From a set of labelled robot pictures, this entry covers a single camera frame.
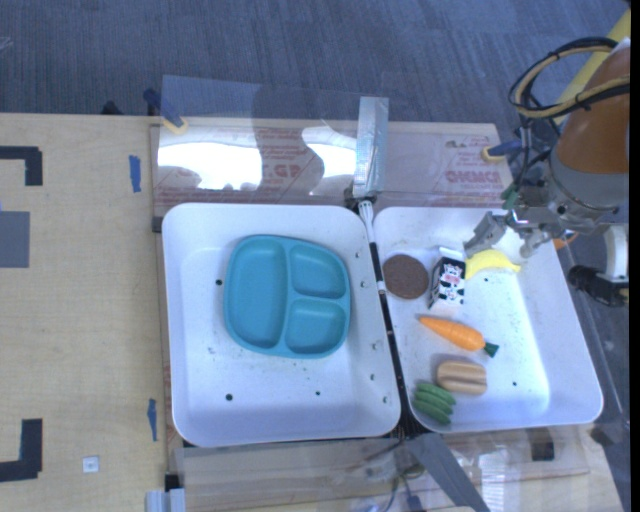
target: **gray floor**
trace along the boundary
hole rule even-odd
[[[557,46],[604,36],[627,10],[617,0],[2,0],[0,111],[98,114],[113,100],[145,115],[142,92],[164,75],[213,78],[390,99],[392,120],[518,126],[506,95]],[[545,72],[543,102],[584,59]],[[628,208],[621,215],[628,215]],[[603,266],[601,240],[561,255],[567,268]],[[605,390],[594,433],[630,510],[628,309],[574,293]]]

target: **white tray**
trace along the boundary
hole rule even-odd
[[[380,260],[396,253],[416,257],[429,269],[438,246],[462,251],[486,209],[387,208],[375,218]],[[447,426],[412,410],[437,432],[480,432],[593,421],[603,406],[602,392],[569,295],[566,278],[552,244],[534,256],[519,256],[521,241],[508,232],[497,248],[520,272],[485,270],[466,282],[464,305],[434,305],[426,295],[415,300],[388,294],[407,392],[420,380],[434,382],[443,359],[483,364],[488,391],[481,396],[456,394]],[[494,358],[444,341],[417,320],[433,314],[466,323],[500,345]]]
[[[344,344],[321,359],[259,354],[223,320],[226,265],[244,237],[301,238],[332,249],[351,280]],[[203,447],[371,437],[392,430],[400,400],[366,230],[345,208],[182,204],[162,224],[173,419]]]

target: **gray square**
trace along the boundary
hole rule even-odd
[[[29,267],[29,212],[0,212],[0,268]]]

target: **robotic hand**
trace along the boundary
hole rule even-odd
[[[580,52],[609,52],[585,89],[564,103],[540,106],[533,97],[535,78],[549,64]],[[524,163],[503,193],[505,215],[487,212],[464,244],[467,256],[488,249],[507,229],[523,240],[523,257],[541,244],[574,232],[603,234],[607,243],[607,269],[574,267],[569,282],[609,306],[628,302],[628,224],[603,222],[629,199],[629,39],[618,44],[606,38],[574,41],[558,48],[529,68],[510,91],[510,101],[522,119],[520,131]],[[560,133],[554,118],[567,116]],[[548,120],[558,139],[529,160],[534,122]],[[525,177],[533,164],[542,164],[534,183]]]

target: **green vegetable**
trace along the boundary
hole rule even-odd
[[[413,400],[412,404],[418,411],[431,416],[438,423],[442,423],[443,425],[448,425],[449,423],[451,423],[449,416],[434,405],[431,405],[427,402],[422,402],[420,400]]]
[[[440,409],[445,414],[451,414],[453,412],[453,409],[445,400],[440,398],[438,395],[429,393],[428,391],[416,391],[413,395],[413,398],[415,398],[419,402],[426,402],[428,404],[431,404],[434,407]]]
[[[436,386],[435,384],[431,384],[430,382],[419,382],[418,383],[418,391],[423,391],[426,393],[431,393],[432,395],[436,395],[438,398],[441,398],[449,405],[455,405],[456,399],[453,398],[453,395],[449,393],[444,388],[440,386]]]

